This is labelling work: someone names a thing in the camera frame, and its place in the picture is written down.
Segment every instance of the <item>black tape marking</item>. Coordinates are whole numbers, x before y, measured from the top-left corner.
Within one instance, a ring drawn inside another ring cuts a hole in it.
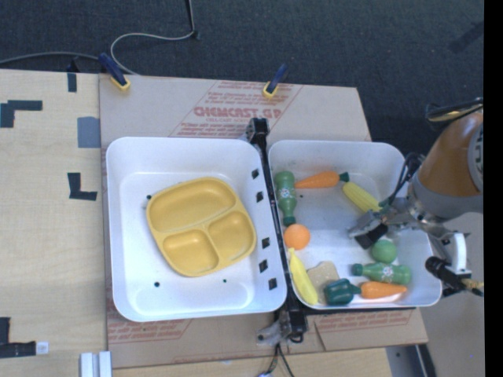
[[[77,92],[77,75],[69,72],[68,77],[68,92]]]
[[[9,343],[10,317],[0,317],[0,358],[34,356],[37,354],[37,342]]]
[[[0,104],[0,128],[13,128],[16,110],[41,111],[42,101],[7,101]]]
[[[7,105],[12,110],[42,110],[42,101],[7,101]]]
[[[9,129],[14,127],[14,110],[7,104],[0,104],[0,127]]]
[[[80,191],[80,173],[68,173],[68,183],[70,184],[69,198],[96,201],[97,192]]]
[[[0,317],[0,345],[9,342],[10,317]]]
[[[77,141],[79,148],[100,148],[100,119],[95,117],[77,118]]]

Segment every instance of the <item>orange ball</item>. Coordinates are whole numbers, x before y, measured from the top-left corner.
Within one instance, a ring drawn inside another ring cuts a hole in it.
[[[306,226],[299,223],[290,225],[283,233],[283,240],[287,247],[302,250],[311,239],[311,233]]]

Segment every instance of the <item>white plastic bin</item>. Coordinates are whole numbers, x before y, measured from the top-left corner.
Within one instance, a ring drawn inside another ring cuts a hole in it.
[[[285,274],[258,151],[242,140],[124,137],[106,153],[112,294],[129,320],[268,313],[286,299]],[[227,182],[257,233],[254,251],[206,276],[176,273],[149,230],[148,198],[195,178]]]
[[[296,180],[323,170],[348,172],[350,179],[370,192],[379,201],[386,199],[396,187],[404,158],[395,147],[374,142],[349,141],[279,141],[269,150],[273,176],[290,170]],[[309,244],[296,255],[306,269],[328,260],[335,264],[341,278],[359,285],[368,279],[352,276],[354,263],[374,262],[369,250],[364,250],[347,231],[362,215],[361,211],[342,192],[343,181],[333,188],[298,189],[296,221],[305,225],[311,234]],[[420,230],[406,229],[393,236],[398,257],[394,264],[407,265],[412,280],[405,294],[380,299],[354,300],[344,306],[309,305],[313,309],[383,309],[421,307],[435,304],[442,294],[441,282],[424,267],[432,255],[428,235]]]

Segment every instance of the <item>white cable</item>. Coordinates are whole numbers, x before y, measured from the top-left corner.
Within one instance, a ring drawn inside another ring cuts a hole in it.
[[[191,38],[195,34],[195,24],[194,24],[194,18],[193,18],[193,8],[192,8],[192,0],[187,0],[188,6],[189,6],[189,18],[190,18],[190,26],[191,26],[191,31],[183,36],[178,36],[178,37],[167,37],[167,36],[159,36],[159,35],[152,35],[152,34],[146,34],[142,32],[131,32],[129,34],[124,34],[119,36],[113,43],[110,45],[110,55],[112,56],[112,59],[117,63],[117,65],[123,70],[127,71],[130,74],[135,74],[137,75],[137,72],[134,72],[127,68],[124,64],[122,64],[119,60],[117,60],[116,54],[114,53],[114,49],[116,47],[117,42],[121,41],[122,39],[125,38],[130,38],[130,37],[141,37],[141,38],[152,38],[152,39],[159,39],[163,41],[168,41],[168,42],[177,42],[177,41],[183,41],[188,38]]]
[[[32,59],[35,57],[45,57],[45,56],[75,56],[75,57],[85,57],[86,59],[96,60],[96,56],[92,56],[90,54],[77,53],[77,52],[42,52],[42,53],[33,53],[33,54],[25,54],[23,56],[10,57],[9,59],[0,60],[0,64],[7,64],[14,61]]]

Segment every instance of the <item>toy carrot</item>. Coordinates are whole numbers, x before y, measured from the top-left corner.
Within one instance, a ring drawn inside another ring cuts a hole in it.
[[[386,284],[385,282],[369,281],[364,282],[361,296],[363,298],[385,298],[386,296],[396,295],[397,293],[407,292],[407,287],[397,284]]]
[[[349,174],[344,172],[338,174],[334,170],[325,170],[320,173],[313,174],[295,183],[296,189],[321,189],[324,187],[333,187],[339,183],[339,180],[349,181]]]

